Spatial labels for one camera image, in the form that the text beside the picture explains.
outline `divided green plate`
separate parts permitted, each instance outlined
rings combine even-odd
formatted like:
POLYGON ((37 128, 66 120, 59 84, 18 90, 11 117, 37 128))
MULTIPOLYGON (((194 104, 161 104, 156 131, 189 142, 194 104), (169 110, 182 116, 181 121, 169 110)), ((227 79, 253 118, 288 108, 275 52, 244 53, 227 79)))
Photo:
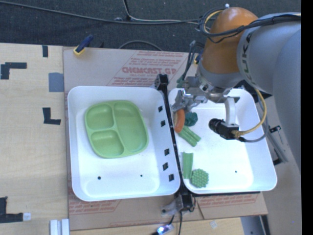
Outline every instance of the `divided green plate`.
POLYGON ((147 127, 138 107, 116 100, 92 105, 85 126, 94 152, 102 158, 120 158, 142 152, 148 145, 147 127))

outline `cardboard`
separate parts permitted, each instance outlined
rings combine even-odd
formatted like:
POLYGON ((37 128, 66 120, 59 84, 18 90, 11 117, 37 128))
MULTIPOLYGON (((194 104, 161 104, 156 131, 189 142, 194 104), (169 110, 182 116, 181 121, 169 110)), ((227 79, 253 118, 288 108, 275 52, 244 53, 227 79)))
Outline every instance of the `cardboard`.
MULTIPOLYGON (((159 73, 168 74, 168 89, 171 90, 185 70, 188 53, 86 48, 82 55, 76 56, 73 49, 65 47, 63 51, 70 229, 168 223, 171 217, 162 217, 161 207, 170 204, 174 196, 97 202, 84 202, 75 196, 71 187, 67 94, 70 89, 82 85, 149 87, 159 73)), ((194 75, 195 71, 195 67, 191 66, 187 75, 194 75)), ((186 212, 183 220, 267 213, 262 193, 213 195, 197 197, 195 210, 186 212)))

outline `white tray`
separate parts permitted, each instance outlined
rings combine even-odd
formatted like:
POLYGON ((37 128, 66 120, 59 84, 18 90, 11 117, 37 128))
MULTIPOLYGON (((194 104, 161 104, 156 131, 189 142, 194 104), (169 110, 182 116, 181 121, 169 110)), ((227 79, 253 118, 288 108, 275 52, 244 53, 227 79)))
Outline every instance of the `white tray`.
MULTIPOLYGON (((169 103, 175 103, 179 89, 169 93, 169 103)), ((241 89, 232 89, 228 96, 239 96, 236 103, 236 122, 240 130, 248 130, 259 121, 252 96, 241 89)), ((184 179, 184 184, 196 194, 236 193, 267 191, 276 186, 277 177, 266 139, 259 142, 243 143, 225 140, 214 133, 208 123, 212 118, 225 119, 225 105, 211 101, 192 109, 198 115, 196 125, 190 127, 201 137, 195 147, 176 134, 177 148, 182 167, 182 153, 194 153, 193 169, 203 169, 209 173, 209 183, 197 188, 184 179)), ((263 135, 262 128, 244 135, 254 140, 263 135)))
POLYGON ((68 93, 72 187, 84 201, 165 196, 180 186, 170 128, 162 94, 144 87, 79 86, 68 93), (104 159, 94 153, 84 114, 94 104, 128 100, 141 111, 149 144, 141 153, 104 159))

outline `wooden table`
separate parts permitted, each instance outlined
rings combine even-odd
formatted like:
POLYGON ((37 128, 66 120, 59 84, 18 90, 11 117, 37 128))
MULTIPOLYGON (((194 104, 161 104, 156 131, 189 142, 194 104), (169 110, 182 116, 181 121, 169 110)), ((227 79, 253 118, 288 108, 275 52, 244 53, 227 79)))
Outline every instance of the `wooden table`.
MULTIPOLYGON (((0 224, 0 234, 49 234, 49 221, 68 218, 64 92, 49 92, 49 73, 63 73, 63 47, 0 44, 0 64, 27 63, 0 80, 0 197, 7 213, 31 220, 0 224), (44 124, 43 108, 58 124, 44 124)), ((237 218, 183 222, 181 234, 243 235, 237 218)), ((175 223, 176 233, 179 224, 175 223)), ((159 225, 73 231, 71 235, 152 234, 159 225)))

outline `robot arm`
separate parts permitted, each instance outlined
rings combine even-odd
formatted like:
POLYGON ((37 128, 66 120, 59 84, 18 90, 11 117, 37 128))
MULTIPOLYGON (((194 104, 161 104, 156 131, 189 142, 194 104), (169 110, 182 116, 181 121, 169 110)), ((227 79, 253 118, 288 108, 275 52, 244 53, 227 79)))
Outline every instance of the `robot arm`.
MULTIPOLYGON (((234 106, 229 104, 227 94, 245 80, 256 89, 261 101, 260 91, 274 96, 291 150, 300 154, 301 14, 278 13, 258 18, 243 8, 222 7, 208 11, 201 18, 199 29, 207 40, 197 72, 182 78, 182 90, 172 110, 183 108, 188 112, 208 100, 226 103, 226 121, 212 119, 209 127, 226 139, 240 140, 245 132, 232 122, 234 106), (216 14, 207 30, 207 22, 216 14)), ((300 156, 295 158, 301 168, 300 156)))

